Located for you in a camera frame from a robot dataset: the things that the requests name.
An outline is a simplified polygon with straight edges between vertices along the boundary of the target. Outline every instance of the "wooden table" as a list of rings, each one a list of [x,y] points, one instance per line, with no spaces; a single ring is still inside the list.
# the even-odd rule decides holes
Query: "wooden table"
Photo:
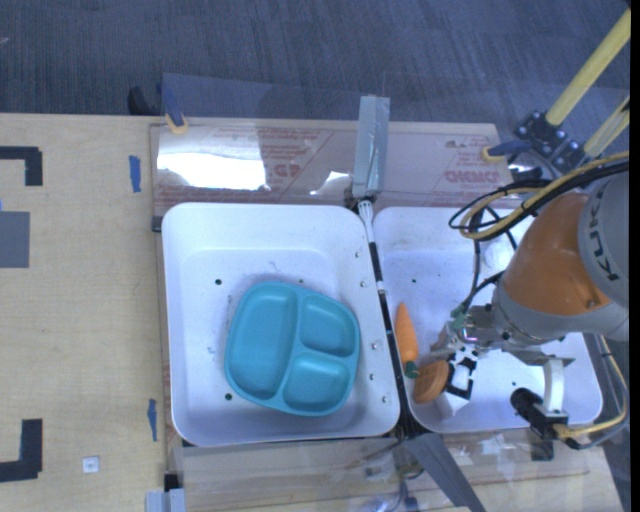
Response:
[[[145,492],[163,486],[149,146],[158,122],[0,114],[0,146],[38,147],[44,169],[43,185],[27,187],[23,162],[0,160],[2,211],[30,212],[31,244],[28,268],[0,268],[0,462],[20,458],[22,420],[43,421],[42,471],[0,483],[0,510],[143,510]],[[84,472],[94,456],[99,471]],[[475,489],[488,510],[620,510],[603,453],[584,461],[579,475]]]

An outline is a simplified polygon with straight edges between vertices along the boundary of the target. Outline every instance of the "dark floor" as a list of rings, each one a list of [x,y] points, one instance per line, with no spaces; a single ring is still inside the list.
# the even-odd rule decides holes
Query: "dark floor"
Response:
[[[322,109],[303,105],[299,117],[355,118],[352,98],[384,94],[394,120],[489,122],[508,139],[531,111],[553,104],[626,8],[622,0],[0,0],[0,112],[127,115],[136,85],[160,106],[168,73],[216,79],[215,101],[199,107],[207,115],[255,114],[222,93],[250,97],[275,84],[323,98]],[[570,136],[587,140],[629,94],[630,65],[626,45],[566,119]],[[291,112],[291,96],[283,98],[270,117]],[[628,146],[625,130],[609,150]],[[627,345],[612,350],[628,376]],[[630,510],[628,432],[608,454]]]

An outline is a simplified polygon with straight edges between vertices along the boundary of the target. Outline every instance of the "carrot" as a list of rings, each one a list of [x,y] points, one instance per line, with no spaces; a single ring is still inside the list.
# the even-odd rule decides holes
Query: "carrot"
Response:
[[[407,377],[415,379],[418,376],[416,360],[418,359],[418,337],[409,316],[409,310],[401,302],[396,312],[396,343],[400,352],[400,361]]]

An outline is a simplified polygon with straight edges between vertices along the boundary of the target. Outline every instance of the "white plastic tray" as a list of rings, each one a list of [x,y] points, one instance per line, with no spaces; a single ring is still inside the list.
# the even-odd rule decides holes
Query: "white plastic tray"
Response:
[[[417,331],[422,358],[437,341],[450,312],[467,296],[473,275],[473,243],[447,225],[455,210],[449,208],[392,207],[383,209],[374,219],[382,275],[391,318],[400,302],[405,302]],[[494,256],[506,240],[497,239]],[[484,277],[502,270],[485,268]],[[490,302],[492,287],[487,287],[474,303]],[[602,393],[581,334],[544,345],[543,351],[575,361],[565,368],[564,409],[569,423],[594,420],[602,408]],[[474,432],[525,427],[515,414],[509,398],[518,387],[526,387],[542,396],[544,376],[541,367],[521,363],[510,354],[491,352],[478,361],[470,402],[453,417],[443,419],[434,402],[413,401],[412,379],[405,378],[408,401],[415,419],[425,428],[441,433]]]
[[[162,223],[173,422],[197,446],[369,437],[400,406],[364,226],[335,206],[183,203]],[[280,280],[350,308],[361,330],[345,405],[295,416],[237,396],[224,373],[228,328],[243,294]]]

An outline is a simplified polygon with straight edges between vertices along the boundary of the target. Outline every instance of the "blue divided plate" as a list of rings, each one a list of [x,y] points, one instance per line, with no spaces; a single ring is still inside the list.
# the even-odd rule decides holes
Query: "blue divided plate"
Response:
[[[349,397],[360,329],[343,304],[277,281],[240,300],[227,338],[224,369],[240,396],[302,416],[337,411]]]

